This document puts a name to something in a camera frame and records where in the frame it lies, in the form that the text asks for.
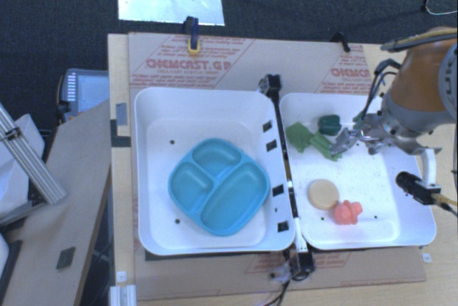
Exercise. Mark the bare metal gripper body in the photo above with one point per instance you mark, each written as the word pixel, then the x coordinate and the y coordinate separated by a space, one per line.
pixel 391 136

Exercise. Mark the green toy beans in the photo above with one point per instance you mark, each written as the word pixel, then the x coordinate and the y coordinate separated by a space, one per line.
pixel 322 147

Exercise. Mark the green toy lettuce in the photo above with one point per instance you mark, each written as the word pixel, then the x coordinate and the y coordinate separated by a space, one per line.
pixel 297 136

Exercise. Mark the pink toy figure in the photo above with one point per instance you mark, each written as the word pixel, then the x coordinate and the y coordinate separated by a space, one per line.
pixel 347 213

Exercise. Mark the beige round biscuit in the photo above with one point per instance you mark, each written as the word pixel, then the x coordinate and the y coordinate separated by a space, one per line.
pixel 322 194

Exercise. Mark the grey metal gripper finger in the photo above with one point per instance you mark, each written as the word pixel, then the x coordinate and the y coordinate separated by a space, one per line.
pixel 338 143
pixel 355 137

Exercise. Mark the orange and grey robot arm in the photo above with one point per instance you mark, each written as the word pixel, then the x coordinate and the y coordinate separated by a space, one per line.
pixel 418 75

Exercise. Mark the brown cardboard board, red print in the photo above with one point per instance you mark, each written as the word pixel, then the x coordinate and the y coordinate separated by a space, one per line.
pixel 229 58

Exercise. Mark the white plastic tray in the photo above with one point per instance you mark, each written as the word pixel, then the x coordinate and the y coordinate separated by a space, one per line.
pixel 164 111
pixel 361 172

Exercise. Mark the blue divided plate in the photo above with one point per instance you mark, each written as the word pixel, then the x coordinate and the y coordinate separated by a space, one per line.
pixel 218 186

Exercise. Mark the black cylinder on white bracket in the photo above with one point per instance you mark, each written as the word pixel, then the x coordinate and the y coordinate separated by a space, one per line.
pixel 415 186

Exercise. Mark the thin black and white rod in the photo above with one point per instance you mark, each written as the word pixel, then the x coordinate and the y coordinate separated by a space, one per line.
pixel 286 161

